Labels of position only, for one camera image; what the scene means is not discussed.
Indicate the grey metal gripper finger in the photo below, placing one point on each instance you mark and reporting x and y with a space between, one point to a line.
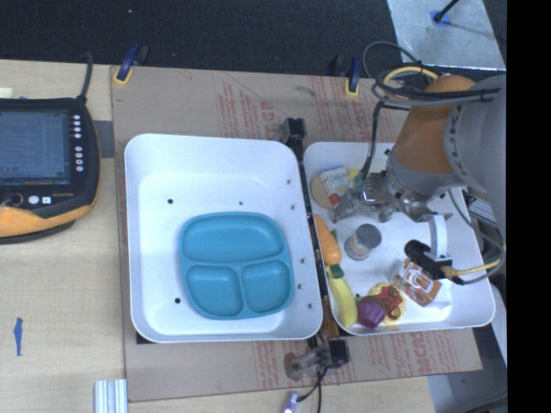
344 207
386 214

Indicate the yellow pizza slice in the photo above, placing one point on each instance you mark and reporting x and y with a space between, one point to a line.
391 301

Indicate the blue divided plate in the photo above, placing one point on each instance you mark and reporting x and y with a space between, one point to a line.
232 239

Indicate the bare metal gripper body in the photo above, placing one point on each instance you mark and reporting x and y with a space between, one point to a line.
383 192

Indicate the white and orange carton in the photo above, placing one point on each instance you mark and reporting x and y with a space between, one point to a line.
335 183

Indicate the black cylinder on white bracket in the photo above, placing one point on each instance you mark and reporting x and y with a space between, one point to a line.
430 258

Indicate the purple cupcake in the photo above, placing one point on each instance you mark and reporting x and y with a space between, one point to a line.
370 312

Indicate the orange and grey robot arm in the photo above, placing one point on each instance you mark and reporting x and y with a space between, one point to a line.
430 136

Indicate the tan round biscuit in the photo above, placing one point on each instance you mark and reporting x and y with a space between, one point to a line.
318 192

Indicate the yellow banana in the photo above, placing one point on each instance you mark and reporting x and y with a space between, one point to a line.
344 299

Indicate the orange carrot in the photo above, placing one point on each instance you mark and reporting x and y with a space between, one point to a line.
329 243

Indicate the white plastic tray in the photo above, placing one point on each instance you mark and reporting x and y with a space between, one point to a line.
159 230
465 303

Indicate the brown cardboard board red print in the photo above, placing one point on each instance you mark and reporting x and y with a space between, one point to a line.
193 97

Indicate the brown and white carton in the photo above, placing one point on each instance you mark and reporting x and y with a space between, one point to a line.
419 286

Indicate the small grey can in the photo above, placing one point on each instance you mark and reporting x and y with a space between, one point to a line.
363 241

